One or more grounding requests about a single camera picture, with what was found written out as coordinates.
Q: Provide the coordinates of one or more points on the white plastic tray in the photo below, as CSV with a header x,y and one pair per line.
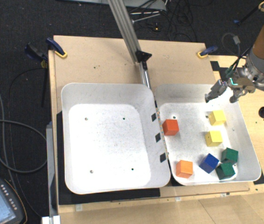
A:
x,y
192,146
108,143

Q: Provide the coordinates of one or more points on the light orange cube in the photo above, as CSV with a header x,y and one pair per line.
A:
x,y
184,169

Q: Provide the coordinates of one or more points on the yellow cube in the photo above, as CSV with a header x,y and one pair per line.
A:
x,y
217,117
214,138

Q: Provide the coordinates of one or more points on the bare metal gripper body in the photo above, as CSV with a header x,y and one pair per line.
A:
x,y
259,81

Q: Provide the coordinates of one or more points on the red-orange cube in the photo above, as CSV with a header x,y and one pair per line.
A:
x,y
170,127

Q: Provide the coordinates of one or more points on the green cube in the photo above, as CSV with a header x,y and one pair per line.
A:
x,y
230,156
225,171

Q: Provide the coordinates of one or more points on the blue cube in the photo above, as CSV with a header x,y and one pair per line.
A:
x,y
209,163

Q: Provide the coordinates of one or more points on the pale wood board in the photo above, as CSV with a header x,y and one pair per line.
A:
x,y
99,62

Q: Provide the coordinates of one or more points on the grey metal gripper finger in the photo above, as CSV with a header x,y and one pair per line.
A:
x,y
238,94
216,90

